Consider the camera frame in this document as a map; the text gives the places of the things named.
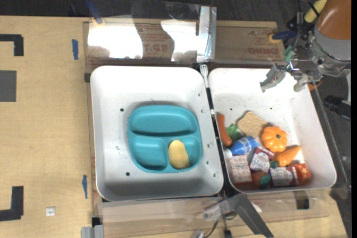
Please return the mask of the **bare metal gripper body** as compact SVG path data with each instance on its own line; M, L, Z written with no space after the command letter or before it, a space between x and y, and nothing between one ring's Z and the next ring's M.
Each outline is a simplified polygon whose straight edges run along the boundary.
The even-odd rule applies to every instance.
M351 72L350 62L337 59L317 46L296 47L288 67L291 71L314 76L346 77Z

